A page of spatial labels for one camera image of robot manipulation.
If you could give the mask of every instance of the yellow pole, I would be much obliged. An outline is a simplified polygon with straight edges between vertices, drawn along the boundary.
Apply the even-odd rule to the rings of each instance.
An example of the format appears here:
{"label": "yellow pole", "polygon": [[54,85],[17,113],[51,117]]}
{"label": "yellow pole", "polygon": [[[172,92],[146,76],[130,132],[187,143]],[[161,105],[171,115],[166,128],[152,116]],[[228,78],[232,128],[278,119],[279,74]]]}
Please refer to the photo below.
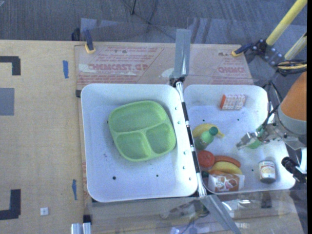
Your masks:
{"label": "yellow pole", "polygon": [[269,46],[273,46],[273,44],[279,39],[279,37],[283,34],[289,24],[295,19],[295,17],[299,14],[299,12],[306,6],[308,0],[297,0],[287,14],[284,16],[282,21],[277,25],[277,27],[273,30],[273,32],[266,39],[266,43]]}
{"label": "yellow pole", "polygon": [[307,45],[307,40],[307,33],[305,33],[284,55],[285,60],[293,59]]}

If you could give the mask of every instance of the white surface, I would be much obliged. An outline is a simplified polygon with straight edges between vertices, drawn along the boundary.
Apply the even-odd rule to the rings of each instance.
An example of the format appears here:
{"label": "white surface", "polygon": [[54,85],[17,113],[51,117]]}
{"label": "white surface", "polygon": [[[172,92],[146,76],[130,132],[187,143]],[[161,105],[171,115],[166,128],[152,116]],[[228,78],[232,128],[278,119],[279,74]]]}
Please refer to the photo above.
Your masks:
{"label": "white surface", "polygon": [[[244,107],[238,111],[221,110],[219,106],[223,94],[245,94]],[[223,138],[215,137],[206,150],[241,162],[245,183],[240,192],[283,190],[295,184],[295,179],[281,164],[281,160],[289,156],[282,141],[272,141],[257,149],[236,148],[240,139],[247,132],[255,131],[267,117],[268,99],[264,89],[253,85],[190,85],[184,91],[184,99],[192,129],[205,122],[213,123],[225,134]],[[269,157],[275,162],[277,180],[265,184],[260,182],[258,164]]]}
{"label": "white surface", "polygon": [[49,208],[48,207],[40,208],[40,216],[46,215],[49,215]]}
{"label": "white surface", "polygon": [[[177,137],[176,147],[142,162],[123,158],[113,143],[107,120],[126,103],[153,100],[166,110]],[[190,196],[197,178],[181,100],[169,85],[90,84],[81,92],[87,188],[99,202]]]}

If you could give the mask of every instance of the gray floor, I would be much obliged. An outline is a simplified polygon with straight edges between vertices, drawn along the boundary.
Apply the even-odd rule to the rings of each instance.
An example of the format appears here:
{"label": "gray floor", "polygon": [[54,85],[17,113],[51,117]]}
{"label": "gray floor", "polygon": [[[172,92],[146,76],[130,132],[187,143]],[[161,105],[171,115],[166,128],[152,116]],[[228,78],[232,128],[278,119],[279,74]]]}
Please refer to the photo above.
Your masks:
{"label": "gray floor", "polygon": [[[103,27],[94,31],[94,40],[174,42],[174,29],[188,28],[192,30],[192,43],[244,45],[265,39],[295,1],[137,0],[131,15],[133,0],[0,0],[0,39],[71,40],[76,28],[92,22],[99,26],[102,21]],[[108,26],[113,22],[119,22],[119,27]],[[306,30],[307,6],[275,43],[276,49],[286,53]],[[307,48],[296,58],[306,60]],[[258,84],[274,73],[257,57],[249,66]],[[296,78],[277,77],[282,96]],[[294,199],[307,232],[306,194],[295,193],[302,188],[295,186]]]}

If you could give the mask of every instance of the white can label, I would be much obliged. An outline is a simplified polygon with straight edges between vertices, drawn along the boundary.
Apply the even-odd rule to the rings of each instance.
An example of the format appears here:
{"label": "white can label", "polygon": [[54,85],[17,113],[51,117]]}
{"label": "white can label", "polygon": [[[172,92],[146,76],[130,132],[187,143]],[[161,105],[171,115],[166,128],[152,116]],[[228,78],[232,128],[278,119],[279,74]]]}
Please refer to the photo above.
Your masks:
{"label": "white can label", "polygon": [[260,179],[272,178],[276,179],[275,164],[270,160],[264,160],[259,163]]}

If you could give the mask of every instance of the yellow banana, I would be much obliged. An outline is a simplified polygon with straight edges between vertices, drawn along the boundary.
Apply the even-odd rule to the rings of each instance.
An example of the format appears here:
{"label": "yellow banana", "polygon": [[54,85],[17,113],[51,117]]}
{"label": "yellow banana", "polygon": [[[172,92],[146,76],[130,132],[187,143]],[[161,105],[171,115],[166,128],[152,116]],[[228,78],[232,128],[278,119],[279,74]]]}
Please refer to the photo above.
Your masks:
{"label": "yellow banana", "polygon": [[196,126],[194,130],[192,131],[193,137],[194,138],[199,137],[203,132],[209,131],[209,129],[212,127],[216,127],[218,129],[217,136],[221,138],[224,137],[224,134],[220,132],[219,128],[216,125],[213,125],[210,123],[203,123],[203,124]]}
{"label": "yellow banana", "polygon": [[228,174],[243,174],[238,166],[226,161],[216,162],[208,172],[211,173],[213,171],[220,171]]}

